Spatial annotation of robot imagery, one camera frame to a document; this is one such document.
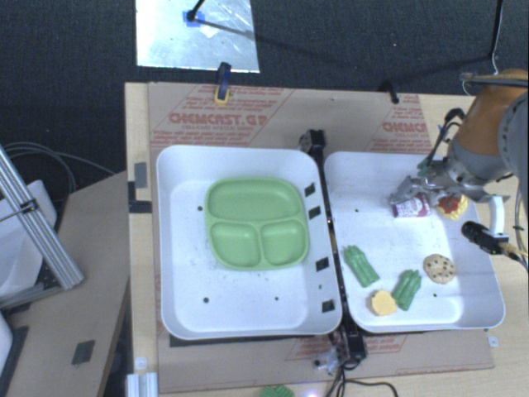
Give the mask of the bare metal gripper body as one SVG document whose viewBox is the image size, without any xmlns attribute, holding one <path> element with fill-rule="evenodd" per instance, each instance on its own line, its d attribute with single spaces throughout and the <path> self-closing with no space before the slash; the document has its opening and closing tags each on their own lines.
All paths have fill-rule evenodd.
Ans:
<svg viewBox="0 0 529 397">
<path fill-rule="evenodd" d="M 476 177 L 459 162 L 432 161 L 420 170 L 420 180 L 427 195 L 429 189 L 438 188 L 446 191 L 444 198 L 461 195 L 472 201 L 489 201 L 492 198 L 484 189 L 488 181 Z"/>
</svg>

